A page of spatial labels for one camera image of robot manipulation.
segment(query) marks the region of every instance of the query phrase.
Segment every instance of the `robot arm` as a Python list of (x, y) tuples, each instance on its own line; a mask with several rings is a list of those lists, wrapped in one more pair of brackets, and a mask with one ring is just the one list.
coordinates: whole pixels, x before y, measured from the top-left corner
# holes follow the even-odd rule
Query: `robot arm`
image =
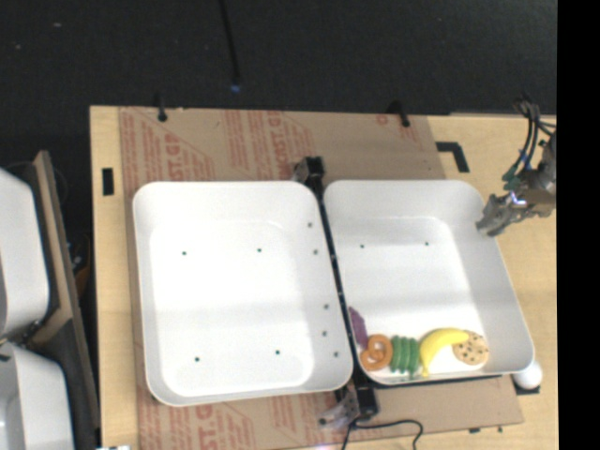
[[(477, 229), (489, 236), (498, 235), (511, 223), (525, 218), (549, 217), (556, 208), (556, 128), (553, 132), (548, 130), (552, 125), (540, 121), (538, 107), (528, 99), (518, 99), (515, 105), (527, 117), (529, 131), (521, 156), (502, 176), (508, 193), (501, 197), (490, 195), (484, 215), (476, 223)], [(537, 168), (532, 169), (531, 160), (540, 131), (546, 133), (549, 140), (540, 142), (544, 152)]]

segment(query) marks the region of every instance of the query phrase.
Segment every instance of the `tray with toy food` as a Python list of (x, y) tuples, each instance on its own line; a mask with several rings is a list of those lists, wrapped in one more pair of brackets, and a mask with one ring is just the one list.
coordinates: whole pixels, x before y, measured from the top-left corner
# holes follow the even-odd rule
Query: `tray with toy food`
[(533, 344), (456, 181), (156, 182), (133, 201), (146, 380), (169, 405), (518, 372)]

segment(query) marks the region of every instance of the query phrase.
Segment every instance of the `yellow banana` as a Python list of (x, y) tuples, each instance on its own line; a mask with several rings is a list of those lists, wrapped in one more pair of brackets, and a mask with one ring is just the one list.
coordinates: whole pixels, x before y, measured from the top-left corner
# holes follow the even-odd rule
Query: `yellow banana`
[(429, 364), (442, 347), (462, 343), (469, 339), (469, 334), (457, 328), (440, 328), (428, 334), (419, 347), (423, 376), (429, 376)]

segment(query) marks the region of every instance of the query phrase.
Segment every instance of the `brown cardboard sheet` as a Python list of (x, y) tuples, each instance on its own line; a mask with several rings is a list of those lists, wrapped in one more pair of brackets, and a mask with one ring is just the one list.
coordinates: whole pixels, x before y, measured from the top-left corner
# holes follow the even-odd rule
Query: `brown cardboard sheet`
[[(325, 184), (338, 179), (440, 179), (443, 167), (424, 116), (403, 127), (391, 114), (167, 111), (121, 108), (119, 126), (126, 195), (139, 446), (142, 450), (271, 450), (343, 441), (344, 430), (322, 429), (318, 415), (333, 393), (267, 397), (193, 407), (158, 403), (145, 384), (131, 198), (152, 181), (282, 180), (304, 157), (319, 156)], [(372, 423), (411, 418), (426, 433), (520, 423), (509, 377), (416, 385), (377, 391)], [(415, 426), (361, 430), (352, 441), (416, 432)]]

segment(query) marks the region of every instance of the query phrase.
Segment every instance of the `orange pretzel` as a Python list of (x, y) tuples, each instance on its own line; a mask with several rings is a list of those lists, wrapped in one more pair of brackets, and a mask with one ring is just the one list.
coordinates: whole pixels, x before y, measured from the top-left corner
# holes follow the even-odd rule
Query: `orange pretzel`
[(373, 335), (368, 338), (367, 349), (360, 353), (360, 363), (365, 370), (381, 370), (390, 365), (394, 347), (385, 335)]

